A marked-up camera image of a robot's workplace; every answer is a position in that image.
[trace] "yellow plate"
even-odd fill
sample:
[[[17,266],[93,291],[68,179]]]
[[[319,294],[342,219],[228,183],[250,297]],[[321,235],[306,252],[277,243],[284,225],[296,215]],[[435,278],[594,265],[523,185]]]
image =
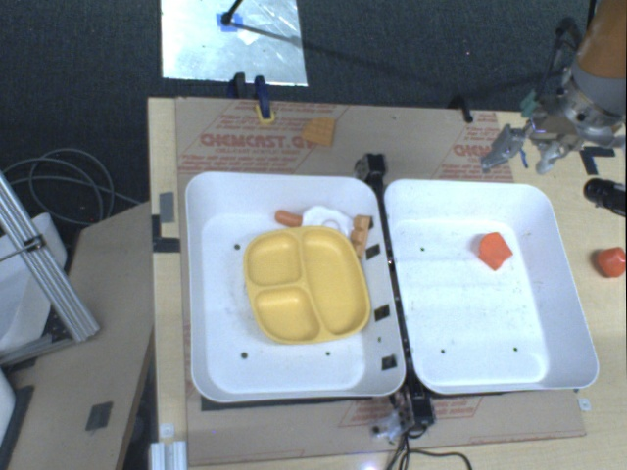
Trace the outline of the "yellow plate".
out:
[[[368,321],[362,266],[349,239],[332,228],[260,235],[246,249],[244,275],[257,323],[279,343],[345,338]]]

